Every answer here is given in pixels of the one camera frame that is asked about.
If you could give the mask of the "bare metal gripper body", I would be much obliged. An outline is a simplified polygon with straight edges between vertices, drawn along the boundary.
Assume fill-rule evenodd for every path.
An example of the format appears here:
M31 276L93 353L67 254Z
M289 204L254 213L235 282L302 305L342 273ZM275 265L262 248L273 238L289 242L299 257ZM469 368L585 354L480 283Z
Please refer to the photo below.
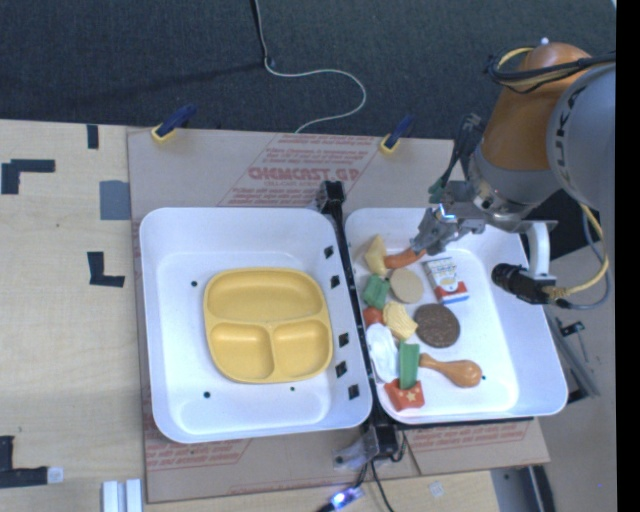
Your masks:
M433 202L442 206L445 217L456 219L460 233L479 234L486 226L514 233L522 227L523 206L486 184L449 181L433 192Z

